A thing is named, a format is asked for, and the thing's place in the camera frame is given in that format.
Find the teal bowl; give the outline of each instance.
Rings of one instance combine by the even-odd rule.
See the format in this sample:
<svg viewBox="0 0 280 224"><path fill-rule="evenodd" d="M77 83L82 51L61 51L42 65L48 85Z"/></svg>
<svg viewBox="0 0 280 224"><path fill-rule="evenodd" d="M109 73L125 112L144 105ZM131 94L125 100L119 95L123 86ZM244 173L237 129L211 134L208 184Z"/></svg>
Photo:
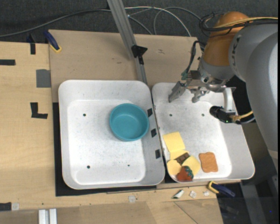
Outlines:
<svg viewBox="0 0 280 224"><path fill-rule="evenodd" d="M133 104L116 106L110 115L110 128L121 141L141 139L149 129L147 114Z"/></svg>

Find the clamp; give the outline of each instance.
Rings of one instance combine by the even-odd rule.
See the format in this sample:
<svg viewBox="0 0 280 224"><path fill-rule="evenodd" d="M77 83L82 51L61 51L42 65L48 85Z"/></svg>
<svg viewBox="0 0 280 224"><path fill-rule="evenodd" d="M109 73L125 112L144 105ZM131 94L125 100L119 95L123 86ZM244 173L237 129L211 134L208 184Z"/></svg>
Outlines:
<svg viewBox="0 0 280 224"><path fill-rule="evenodd" d="M45 38L48 40L48 42L50 43L50 47L56 52L59 53L62 48L61 46L58 45L58 43L56 42L55 38L52 36L52 34L48 31L44 31L43 35L45 36Z"/></svg>
<svg viewBox="0 0 280 224"><path fill-rule="evenodd" d="M207 185L207 188L216 194L222 193L227 197L235 197L234 192L232 192L227 187L224 187L222 185L215 183L214 181L209 182L209 184Z"/></svg>

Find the toy bread slice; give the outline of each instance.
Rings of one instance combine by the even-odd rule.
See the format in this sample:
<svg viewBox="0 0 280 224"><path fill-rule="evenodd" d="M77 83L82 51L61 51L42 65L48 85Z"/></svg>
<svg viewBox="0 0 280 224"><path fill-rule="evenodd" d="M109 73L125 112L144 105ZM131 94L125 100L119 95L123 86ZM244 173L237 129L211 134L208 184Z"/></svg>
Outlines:
<svg viewBox="0 0 280 224"><path fill-rule="evenodd" d="M199 154L199 159L201 161L202 170L205 173L217 172L218 165L216 161L215 154L213 152L207 152L204 154Z"/></svg>

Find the metal pole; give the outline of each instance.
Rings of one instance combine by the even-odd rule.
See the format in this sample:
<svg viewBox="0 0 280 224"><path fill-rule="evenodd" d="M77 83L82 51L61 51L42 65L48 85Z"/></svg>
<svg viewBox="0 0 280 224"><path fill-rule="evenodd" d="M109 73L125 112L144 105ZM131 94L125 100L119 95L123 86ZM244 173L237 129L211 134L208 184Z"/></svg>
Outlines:
<svg viewBox="0 0 280 224"><path fill-rule="evenodd" d="M107 0L107 2L109 4L118 31L121 35L122 41L126 47L128 56L130 59L135 59L138 80L147 84L144 65L140 64L138 58L135 58L132 52L132 46L137 44L122 0Z"/></svg>

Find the wooden table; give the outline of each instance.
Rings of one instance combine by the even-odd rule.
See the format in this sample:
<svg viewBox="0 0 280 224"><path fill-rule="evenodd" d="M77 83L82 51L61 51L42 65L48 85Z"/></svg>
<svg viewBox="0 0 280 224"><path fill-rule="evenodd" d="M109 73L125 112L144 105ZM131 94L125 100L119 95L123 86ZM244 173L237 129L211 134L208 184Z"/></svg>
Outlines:
<svg viewBox="0 0 280 224"><path fill-rule="evenodd" d="M205 183L161 183L156 190L55 196L52 102L58 102L58 84L76 78L135 80L136 73L119 34L51 33L63 48L59 54L47 44L36 44L36 54L32 55L28 43L0 42L0 59L16 61L15 66L0 66L0 203L18 203L20 207L19 211L0 213L0 221L11 218L16 223L18 217L21 223L23 216L34 223L35 210L58 208L58 220L63 220L60 223L70 223L73 218L75 223L84 223L89 213L94 223L109 223L111 214L113 223L116 218L118 223L223 223L216 195L203 194ZM150 87L179 80L195 38L136 35L136 39L140 46L148 47L144 62ZM90 47L86 44L89 40L97 46ZM64 41L71 41L71 46ZM36 87L36 70L42 69L51 70L52 89ZM47 119L31 118L31 102L38 103L38 112L47 113ZM176 202L171 197L181 189L185 194ZM190 191L197 193L195 199L189 196ZM136 203L129 203L131 195L137 198Z"/></svg>

